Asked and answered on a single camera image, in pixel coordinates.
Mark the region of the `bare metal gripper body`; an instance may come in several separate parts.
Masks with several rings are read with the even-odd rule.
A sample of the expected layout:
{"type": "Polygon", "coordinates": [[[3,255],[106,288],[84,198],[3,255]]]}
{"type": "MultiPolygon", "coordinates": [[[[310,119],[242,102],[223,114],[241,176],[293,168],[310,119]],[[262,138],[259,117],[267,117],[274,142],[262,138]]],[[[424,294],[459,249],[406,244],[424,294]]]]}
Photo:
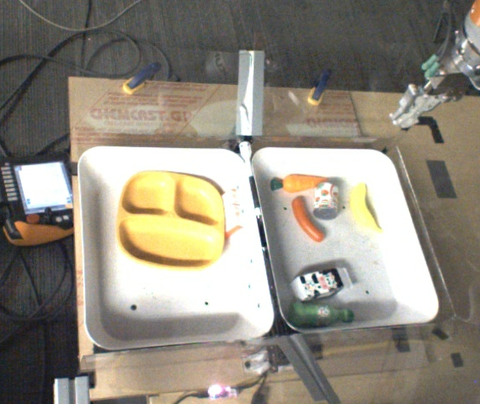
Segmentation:
{"type": "Polygon", "coordinates": [[[480,93],[480,51],[463,30],[448,34],[440,48],[423,63],[424,90],[445,98],[480,93]]]}

